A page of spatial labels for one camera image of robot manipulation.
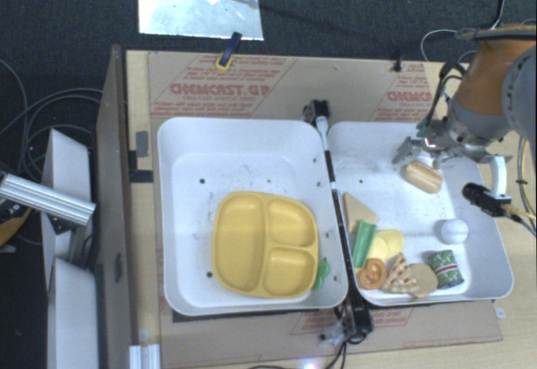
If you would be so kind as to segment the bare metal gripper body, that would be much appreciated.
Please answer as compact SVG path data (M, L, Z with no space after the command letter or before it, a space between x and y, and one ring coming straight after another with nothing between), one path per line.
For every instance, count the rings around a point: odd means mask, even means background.
M459 125L452 127L443 120L432 120L428 127L421 129L420 139L423 149L430 155L437 151L448 151L451 159L468 158L477 164L490 164L495 158L509 162L513 158L512 154L489 153L487 147L491 141Z

